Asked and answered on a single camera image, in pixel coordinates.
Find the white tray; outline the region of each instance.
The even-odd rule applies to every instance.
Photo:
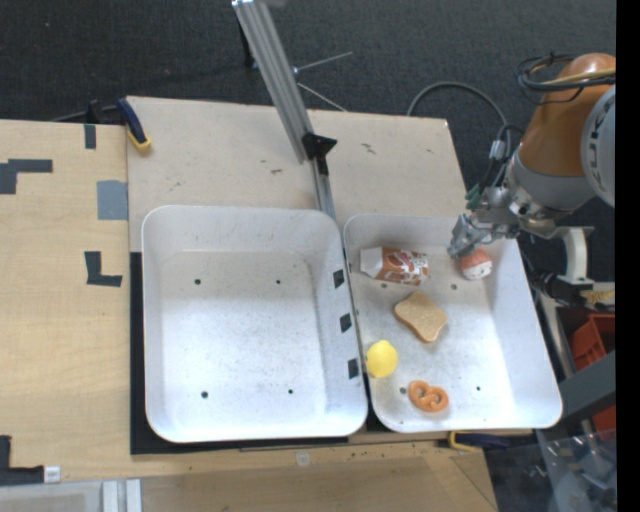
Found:
[[[332,219],[163,206],[145,218],[142,248],[146,413],[159,436],[333,437],[362,426],[367,400]]]
[[[351,288],[363,352],[386,339],[398,351],[389,377],[370,378],[373,408],[397,432],[544,428],[560,418],[562,401],[517,243],[484,247],[493,273],[464,279],[446,251],[455,218],[358,215],[344,229]],[[419,288],[383,283],[361,273],[361,249],[401,247],[425,252],[429,278]],[[412,292],[427,294],[448,315],[438,339],[425,344],[393,316]],[[450,404],[424,413],[406,389],[420,379],[444,388]]]

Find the wooden table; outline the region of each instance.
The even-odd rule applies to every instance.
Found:
[[[146,212],[168,203],[314,208],[315,201],[312,176],[275,109],[129,101],[152,139],[148,153],[137,152],[120,126],[96,126],[93,148],[82,124],[0,121],[0,164],[52,161],[51,173],[18,172],[15,194],[0,194],[0,434],[13,437],[11,466],[60,466],[62,479],[73,481],[286,472],[301,452],[314,468],[338,465],[336,475],[405,460],[432,471],[456,509],[493,510],[484,458],[466,459],[463,471],[460,454],[433,441],[441,433],[363,429],[341,446],[130,455],[129,254],[140,250]],[[339,141],[328,161],[340,225],[357,213],[463,211],[444,120],[310,117],[316,133]],[[129,222],[99,218],[97,184],[105,181],[127,184]],[[120,286],[87,284],[90,251],[100,252],[102,274],[122,276]]]

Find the pretzel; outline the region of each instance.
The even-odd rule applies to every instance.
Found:
[[[449,397],[444,389],[429,386],[422,380],[414,380],[409,384],[409,400],[425,412],[438,412],[449,405]]]

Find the toast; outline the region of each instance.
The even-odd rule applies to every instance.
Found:
[[[393,308],[394,316],[424,343],[436,340],[447,314],[422,292],[414,292]]]

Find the small food item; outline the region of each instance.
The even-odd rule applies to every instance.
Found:
[[[425,343],[435,341],[447,323],[447,314],[422,292],[413,292],[399,302],[393,314]]]
[[[429,275],[426,254],[394,247],[360,251],[360,270],[380,281],[418,286]]]
[[[424,412],[439,412],[449,405],[447,392],[437,386],[429,386],[423,380],[414,380],[409,384],[409,400]]]
[[[391,375],[398,366],[398,352],[387,340],[376,341],[366,353],[367,371],[376,379]]]
[[[460,270],[462,270],[462,275],[470,281],[487,277],[493,269],[491,258],[480,248],[469,256],[460,258],[458,264],[460,265]]]

